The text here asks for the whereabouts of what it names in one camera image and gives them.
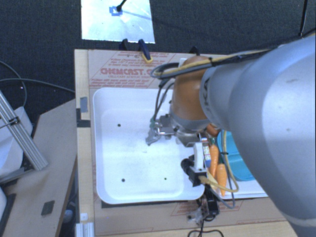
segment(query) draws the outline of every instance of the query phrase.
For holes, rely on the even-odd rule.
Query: orange carrot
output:
[[[219,150],[218,147],[215,144],[212,144],[209,147],[209,153],[211,155],[211,166],[209,168],[209,172],[211,175],[215,178],[216,175],[216,168],[218,164],[218,158],[219,158]]]
[[[227,172],[226,172],[225,165],[223,163],[220,163],[217,165],[216,179],[219,185],[226,187]],[[221,194],[222,196],[225,196],[225,191],[221,190]]]

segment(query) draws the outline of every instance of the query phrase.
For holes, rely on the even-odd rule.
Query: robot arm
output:
[[[247,167],[298,236],[316,233],[315,36],[178,75],[165,118],[185,146],[206,127],[213,136],[231,131]]]

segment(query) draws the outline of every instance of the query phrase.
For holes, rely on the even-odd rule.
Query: blue bowl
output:
[[[222,132],[217,136],[218,148],[222,152]],[[226,150],[228,152],[228,160],[231,166],[232,172],[238,181],[251,181],[255,178],[247,168],[245,162],[241,158],[236,144],[234,142],[232,133],[226,132]]]

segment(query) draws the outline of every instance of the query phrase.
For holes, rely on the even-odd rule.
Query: white tray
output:
[[[97,192],[109,204],[194,200],[204,186],[192,187],[182,159],[193,148],[175,138],[148,146],[157,89],[101,88],[94,93]],[[160,114],[169,112],[172,90]]]

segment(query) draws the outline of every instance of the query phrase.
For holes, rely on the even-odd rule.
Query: black carpet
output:
[[[298,35],[304,0],[150,0],[156,44],[151,51],[231,53],[268,47]],[[118,42],[81,39],[80,0],[0,0],[0,60],[23,78],[74,89],[74,49],[118,49]],[[309,0],[305,30],[315,27]],[[0,79],[14,74],[0,66]],[[26,82],[32,122],[74,94]],[[14,108],[18,82],[0,82]]]

